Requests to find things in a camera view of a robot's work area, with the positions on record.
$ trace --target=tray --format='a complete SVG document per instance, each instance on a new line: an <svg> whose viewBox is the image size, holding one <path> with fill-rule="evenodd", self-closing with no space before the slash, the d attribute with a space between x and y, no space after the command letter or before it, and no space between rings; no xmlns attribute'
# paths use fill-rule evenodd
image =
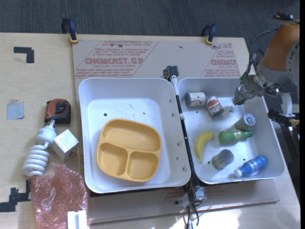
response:
<svg viewBox="0 0 305 229"><path fill-rule="evenodd" d="M144 182L157 172L161 138L156 129L136 121L108 121L97 145L100 169L113 177Z"/></svg>
<svg viewBox="0 0 305 229"><path fill-rule="evenodd" d="M274 178L284 172L283 154L271 120L267 117L268 110L264 98L255 97L244 105L235 106L232 98L238 85L239 79L235 78L184 78L178 83L195 173L206 184ZM211 116L205 105L187 106L185 95L194 92L204 92L206 96L216 95L224 112L218 116ZM235 129L235 122L246 113L256 117L256 124L251 128L253 136L237 143L221 145L218 133ZM213 131L214 137L205 144L203 161L200 162L193 146L197 137L204 131ZM212 158L223 149L229 149L234 154L234 161L224 169L218 170L212 165ZM267 166L250 176L236 178L234 170L257 155L264 155L267 158Z"/></svg>
<svg viewBox="0 0 305 229"><path fill-rule="evenodd" d="M95 193L180 187L190 177L183 130L173 86L162 78L87 78L79 85L84 179ZM145 182L112 177L101 171L96 153L104 125L113 119L149 125L161 137L156 174Z"/></svg>

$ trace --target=can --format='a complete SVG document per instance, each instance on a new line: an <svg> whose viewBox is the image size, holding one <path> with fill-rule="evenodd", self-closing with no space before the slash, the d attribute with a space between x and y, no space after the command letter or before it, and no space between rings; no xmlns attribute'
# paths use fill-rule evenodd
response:
<svg viewBox="0 0 305 229"><path fill-rule="evenodd" d="M207 98L206 107L213 117L218 116L224 112L224 108L221 106L221 104L216 96L211 96L211 97Z"/></svg>
<svg viewBox="0 0 305 229"><path fill-rule="evenodd" d="M206 97L202 92L199 93L187 93L185 95L185 103L187 106L201 106L205 105Z"/></svg>
<svg viewBox="0 0 305 229"><path fill-rule="evenodd" d="M249 130L250 127L254 126L256 119L253 114L246 113L235 123L235 128L243 131Z"/></svg>
<svg viewBox="0 0 305 229"><path fill-rule="evenodd" d="M233 161L234 161L233 153L228 149L224 149L219 154L213 157L212 164L216 169L222 170Z"/></svg>

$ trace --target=bubble wrap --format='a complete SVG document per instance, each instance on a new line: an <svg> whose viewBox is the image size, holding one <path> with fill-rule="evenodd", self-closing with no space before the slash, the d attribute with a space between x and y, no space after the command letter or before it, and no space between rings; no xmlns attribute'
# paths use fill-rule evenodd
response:
<svg viewBox="0 0 305 229"><path fill-rule="evenodd" d="M29 178L37 229L66 229L68 211L88 212L88 194L81 175L65 165L52 165L53 176Z"/></svg>

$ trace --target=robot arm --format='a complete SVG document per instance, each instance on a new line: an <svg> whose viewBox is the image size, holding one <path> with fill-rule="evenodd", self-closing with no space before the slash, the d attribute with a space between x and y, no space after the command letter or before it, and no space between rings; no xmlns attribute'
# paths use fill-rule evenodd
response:
<svg viewBox="0 0 305 229"><path fill-rule="evenodd" d="M283 23L259 62L256 75L246 72L243 85L236 88L233 104L242 105L263 94L277 97L279 90L290 81L297 86L299 99L299 53L299 23Z"/></svg>

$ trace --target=table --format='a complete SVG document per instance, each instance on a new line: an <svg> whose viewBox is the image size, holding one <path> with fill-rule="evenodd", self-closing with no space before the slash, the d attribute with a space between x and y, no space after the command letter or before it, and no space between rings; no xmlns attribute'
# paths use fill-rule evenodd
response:
<svg viewBox="0 0 305 229"><path fill-rule="evenodd" d="M81 40L130 40L204 42L201 37L79 35ZM230 42L239 66L247 65L248 51L240 38L215 38L216 42ZM14 53L14 47L31 47L35 51L35 63L26 63L26 56ZM0 202L7 202L10 188L25 192L26 177L21 167L37 131L44 127L46 102L56 98L71 103L71 123L59 126L57 132L69 129L78 137L76 97L74 88L72 46L67 34L0 33ZM22 119L7 120L7 105L24 104ZM51 155L49 164L61 163ZM65 162L66 166L80 172L79 154ZM51 165L45 175L52 174ZM279 201L271 204L226 208L200 213L199 228L300 228L300 203L297 199L289 172L274 178ZM183 228L183 214L153 218L132 219L93 224L92 228ZM18 202L16 212L0 213L2 228L35 228L31 202Z"/></svg>

